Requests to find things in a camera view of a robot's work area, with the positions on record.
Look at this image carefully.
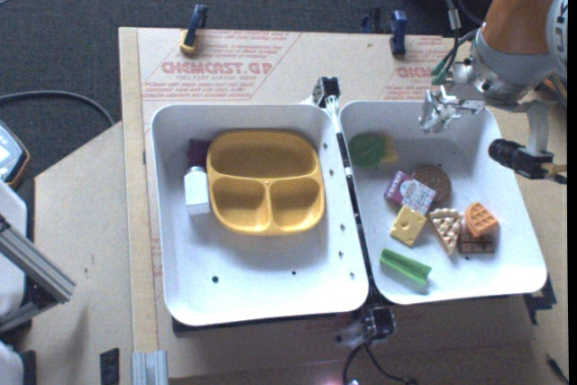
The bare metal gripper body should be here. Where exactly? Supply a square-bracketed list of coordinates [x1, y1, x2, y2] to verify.
[451, 60, 542, 115]

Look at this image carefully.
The brown round biscuit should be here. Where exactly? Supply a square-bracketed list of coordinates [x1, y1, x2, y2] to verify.
[410, 164, 453, 205]

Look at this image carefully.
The green lettuce on yellow bread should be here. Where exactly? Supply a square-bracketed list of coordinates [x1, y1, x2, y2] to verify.
[347, 132, 399, 170]

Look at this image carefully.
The purple and white carton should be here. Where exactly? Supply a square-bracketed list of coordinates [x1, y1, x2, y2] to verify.
[383, 170, 437, 216]

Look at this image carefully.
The thin black and white rod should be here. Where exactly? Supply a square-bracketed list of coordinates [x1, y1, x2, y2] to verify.
[330, 96, 376, 308]

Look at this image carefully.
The orange waffle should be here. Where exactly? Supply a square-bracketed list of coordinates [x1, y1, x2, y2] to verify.
[463, 201, 500, 239]

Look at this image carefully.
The yellow cheese slice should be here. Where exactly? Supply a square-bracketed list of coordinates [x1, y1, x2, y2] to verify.
[389, 204, 428, 248]

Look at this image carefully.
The beige pie slice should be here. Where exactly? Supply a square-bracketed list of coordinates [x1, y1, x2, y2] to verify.
[427, 206, 463, 257]

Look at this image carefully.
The brown chocolate bar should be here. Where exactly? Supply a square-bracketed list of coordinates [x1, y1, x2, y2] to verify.
[456, 234, 496, 255]

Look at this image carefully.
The green celery stick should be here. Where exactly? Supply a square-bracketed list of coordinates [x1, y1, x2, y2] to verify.
[379, 248, 433, 295]

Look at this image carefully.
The white plastic tray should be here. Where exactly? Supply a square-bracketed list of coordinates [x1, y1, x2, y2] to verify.
[150, 103, 371, 327]
[338, 99, 548, 307]

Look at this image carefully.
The yellow divided plate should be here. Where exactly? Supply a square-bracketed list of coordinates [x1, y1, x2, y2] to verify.
[206, 129, 326, 236]

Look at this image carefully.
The brown cardboard board red print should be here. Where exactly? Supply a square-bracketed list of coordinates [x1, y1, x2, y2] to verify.
[118, 27, 569, 380]

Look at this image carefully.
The dark maroon packet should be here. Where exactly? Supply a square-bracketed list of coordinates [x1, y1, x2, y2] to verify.
[187, 138, 214, 170]

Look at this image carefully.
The white plastic bottle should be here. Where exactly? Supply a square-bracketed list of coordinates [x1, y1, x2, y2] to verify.
[183, 166, 212, 217]

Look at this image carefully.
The black cylinder on white bracket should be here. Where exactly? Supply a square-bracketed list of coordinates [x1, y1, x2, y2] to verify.
[488, 101, 556, 179]

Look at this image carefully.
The black block with thin wires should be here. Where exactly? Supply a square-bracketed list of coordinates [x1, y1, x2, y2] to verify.
[362, 306, 398, 340]
[314, 76, 341, 107]

